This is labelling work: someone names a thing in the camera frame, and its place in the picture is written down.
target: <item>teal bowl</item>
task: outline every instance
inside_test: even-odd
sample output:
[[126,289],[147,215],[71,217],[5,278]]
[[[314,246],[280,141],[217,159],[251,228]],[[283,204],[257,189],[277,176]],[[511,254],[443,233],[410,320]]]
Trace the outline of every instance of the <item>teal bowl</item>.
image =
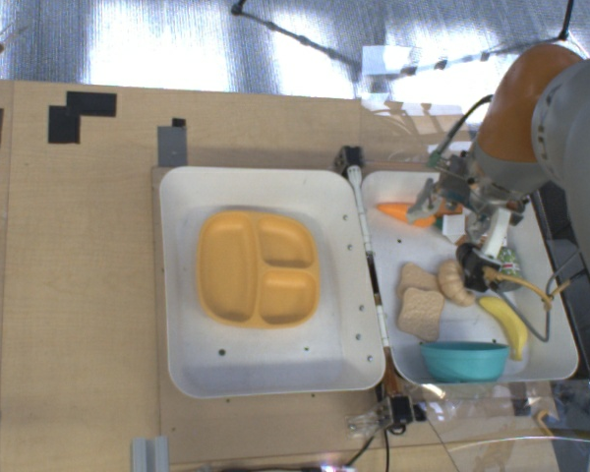
[[508,346],[493,342],[430,342],[420,349],[431,376],[443,383],[495,382],[509,356]]

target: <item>yellow banana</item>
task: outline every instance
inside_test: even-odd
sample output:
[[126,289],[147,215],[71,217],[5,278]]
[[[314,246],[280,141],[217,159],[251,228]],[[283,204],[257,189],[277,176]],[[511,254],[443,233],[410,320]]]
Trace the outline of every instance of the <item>yellow banana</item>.
[[522,360],[522,348],[527,343],[529,332],[526,325],[503,299],[498,297],[481,297],[481,307],[492,315],[504,328],[509,341],[513,360]]

